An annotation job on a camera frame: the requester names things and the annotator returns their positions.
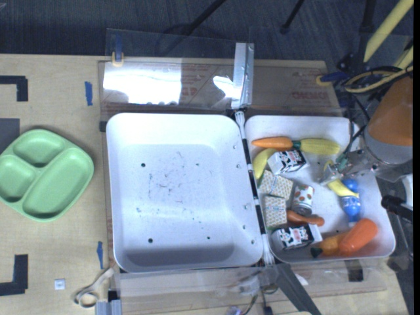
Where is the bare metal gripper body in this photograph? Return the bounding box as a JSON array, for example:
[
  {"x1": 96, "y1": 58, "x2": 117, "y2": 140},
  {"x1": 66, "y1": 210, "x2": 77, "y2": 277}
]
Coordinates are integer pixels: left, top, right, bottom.
[{"x1": 337, "y1": 148, "x2": 379, "y2": 177}]

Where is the yellow banana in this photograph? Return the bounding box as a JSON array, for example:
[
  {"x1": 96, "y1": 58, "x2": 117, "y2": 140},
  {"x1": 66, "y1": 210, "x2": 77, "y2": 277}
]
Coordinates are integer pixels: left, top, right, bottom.
[
  {"x1": 322, "y1": 159, "x2": 359, "y2": 199},
  {"x1": 252, "y1": 147, "x2": 280, "y2": 180}
]

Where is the yellow corn cob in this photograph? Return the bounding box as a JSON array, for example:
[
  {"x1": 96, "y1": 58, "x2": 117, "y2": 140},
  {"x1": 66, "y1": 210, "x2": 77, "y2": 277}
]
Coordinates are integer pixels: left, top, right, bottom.
[{"x1": 298, "y1": 138, "x2": 341, "y2": 156}]

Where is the blue and white bottle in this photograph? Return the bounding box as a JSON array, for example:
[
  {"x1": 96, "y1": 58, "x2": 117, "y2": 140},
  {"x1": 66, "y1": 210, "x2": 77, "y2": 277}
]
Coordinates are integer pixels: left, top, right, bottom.
[{"x1": 341, "y1": 178, "x2": 362, "y2": 225}]

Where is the orange print can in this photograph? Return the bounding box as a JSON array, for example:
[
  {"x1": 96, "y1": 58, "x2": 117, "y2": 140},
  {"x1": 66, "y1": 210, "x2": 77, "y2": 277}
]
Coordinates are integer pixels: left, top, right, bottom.
[{"x1": 291, "y1": 184, "x2": 316, "y2": 217}]

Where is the cow print carton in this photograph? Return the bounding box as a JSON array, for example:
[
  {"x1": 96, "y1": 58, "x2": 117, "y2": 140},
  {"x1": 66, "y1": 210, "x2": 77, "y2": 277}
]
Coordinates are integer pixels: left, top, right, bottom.
[
  {"x1": 270, "y1": 224, "x2": 324, "y2": 251},
  {"x1": 266, "y1": 148, "x2": 308, "y2": 175}
]

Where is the white plastic tray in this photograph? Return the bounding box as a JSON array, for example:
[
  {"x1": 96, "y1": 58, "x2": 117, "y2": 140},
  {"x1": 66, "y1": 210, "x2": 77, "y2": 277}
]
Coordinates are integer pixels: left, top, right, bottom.
[
  {"x1": 244, "y1": 114, "x2": 396, "y2": 264},
  {"x1": 105, "y1": 112, "x2": 265, "y2": 274}
]

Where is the orange sausage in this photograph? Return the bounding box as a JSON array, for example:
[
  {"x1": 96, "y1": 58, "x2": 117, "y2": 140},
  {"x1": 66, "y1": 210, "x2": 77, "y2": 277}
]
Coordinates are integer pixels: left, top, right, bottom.
[{"x1": 285, "y1": 209, "x2": 326, "y2": 228}]

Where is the yellow patterned carton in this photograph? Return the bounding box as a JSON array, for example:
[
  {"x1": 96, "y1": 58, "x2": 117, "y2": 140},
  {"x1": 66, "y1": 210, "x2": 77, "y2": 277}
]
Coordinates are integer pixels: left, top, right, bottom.
[
  {"x1": 262, "y1": 195, "x2": 289, "y2": 230},
  {"x1": 258, "y1": 169, "x2": 295, "y2": 200}
]

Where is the thin black and white rod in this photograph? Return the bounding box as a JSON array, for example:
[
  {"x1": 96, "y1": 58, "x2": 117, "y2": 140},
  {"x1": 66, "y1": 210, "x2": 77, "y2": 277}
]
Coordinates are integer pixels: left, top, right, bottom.
[{"x1": 234, "y1": 109, "x2": 276, "y2": 266}]

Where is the green divided plate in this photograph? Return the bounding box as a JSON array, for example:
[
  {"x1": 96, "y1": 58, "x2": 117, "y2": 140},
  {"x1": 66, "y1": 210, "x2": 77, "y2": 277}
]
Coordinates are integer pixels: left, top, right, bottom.
[{"x1": 0, "y1": 129, "x2": 95, "y2": 223}]

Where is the black cylinder on white bracket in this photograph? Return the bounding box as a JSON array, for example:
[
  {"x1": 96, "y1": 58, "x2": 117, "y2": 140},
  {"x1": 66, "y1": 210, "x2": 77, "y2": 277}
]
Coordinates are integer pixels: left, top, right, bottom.
[{"x1": 380, "y1": 173, "x2": 414, "y2": 223}]

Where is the beige strap loop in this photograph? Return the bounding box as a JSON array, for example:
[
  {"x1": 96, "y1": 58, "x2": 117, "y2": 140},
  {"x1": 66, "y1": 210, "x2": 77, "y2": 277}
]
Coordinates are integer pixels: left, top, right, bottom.
[{"x1": 73, "y1": 266, "x2": 115, "y2": 309}]

